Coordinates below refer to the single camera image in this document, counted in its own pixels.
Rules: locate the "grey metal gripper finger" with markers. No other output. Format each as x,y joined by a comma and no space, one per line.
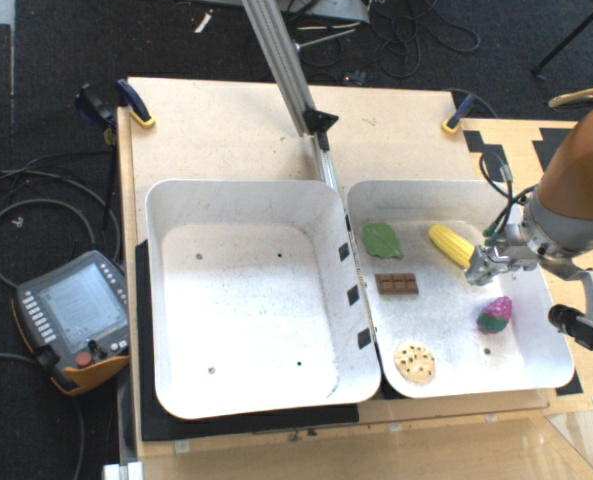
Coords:
488,254
480,273

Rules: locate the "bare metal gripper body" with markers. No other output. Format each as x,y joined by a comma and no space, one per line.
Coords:
518,253

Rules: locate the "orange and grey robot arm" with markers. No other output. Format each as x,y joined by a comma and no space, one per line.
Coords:
573,168

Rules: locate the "yellow corn cob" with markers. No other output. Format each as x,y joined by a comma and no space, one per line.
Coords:
450,244

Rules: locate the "purple and green grapes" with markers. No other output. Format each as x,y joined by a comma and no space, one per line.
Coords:
495,315

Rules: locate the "white plastic tray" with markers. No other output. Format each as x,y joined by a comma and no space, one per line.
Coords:
446,318
246,298

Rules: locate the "brown chocolate bar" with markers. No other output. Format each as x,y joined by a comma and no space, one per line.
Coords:
397,283

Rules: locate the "green leaf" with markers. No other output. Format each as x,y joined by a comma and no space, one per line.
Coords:
382,241

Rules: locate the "beige chocolate chip biscuit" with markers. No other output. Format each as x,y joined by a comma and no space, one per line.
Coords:
414,363

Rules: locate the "pale wood board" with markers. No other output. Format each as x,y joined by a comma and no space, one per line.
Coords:
226,128

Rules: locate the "black cylinder on white bracket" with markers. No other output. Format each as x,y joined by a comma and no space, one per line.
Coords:
578,324

